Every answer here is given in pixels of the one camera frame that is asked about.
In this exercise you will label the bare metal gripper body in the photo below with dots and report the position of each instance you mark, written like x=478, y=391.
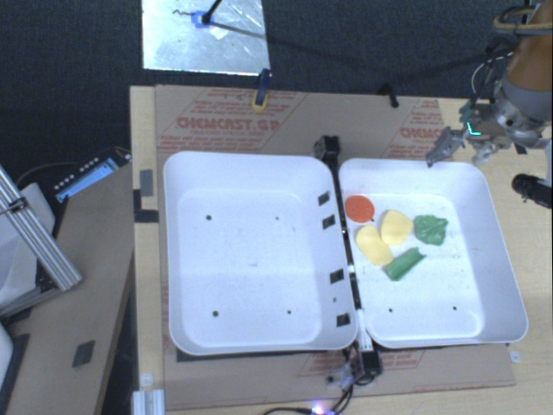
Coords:
x=514, y=125

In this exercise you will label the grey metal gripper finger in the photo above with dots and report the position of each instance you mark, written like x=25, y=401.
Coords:
x=484, y=153
x=447, y=143

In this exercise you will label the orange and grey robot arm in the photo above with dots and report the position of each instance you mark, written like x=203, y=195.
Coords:
x=529, y=63

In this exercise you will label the green lettuce leaf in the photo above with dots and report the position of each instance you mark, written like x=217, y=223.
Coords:
x=430, y=230

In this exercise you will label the yellow oval toy food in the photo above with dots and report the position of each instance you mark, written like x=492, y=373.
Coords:
x=373, y=244
x=395, y=227

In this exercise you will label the orange round slice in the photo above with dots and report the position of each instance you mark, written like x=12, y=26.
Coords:
x=359, y=208

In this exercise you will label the green pea pod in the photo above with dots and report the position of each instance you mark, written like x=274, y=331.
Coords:
x=402, y=265

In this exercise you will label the thin black and white rod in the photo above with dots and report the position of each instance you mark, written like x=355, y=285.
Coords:
x=348, y=249

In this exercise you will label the white plastic tray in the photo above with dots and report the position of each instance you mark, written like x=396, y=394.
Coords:
x=242, y=253
x=432, y=301

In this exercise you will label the brown cardboard board red print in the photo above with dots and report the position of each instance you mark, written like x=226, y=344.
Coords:
x=242, y=119

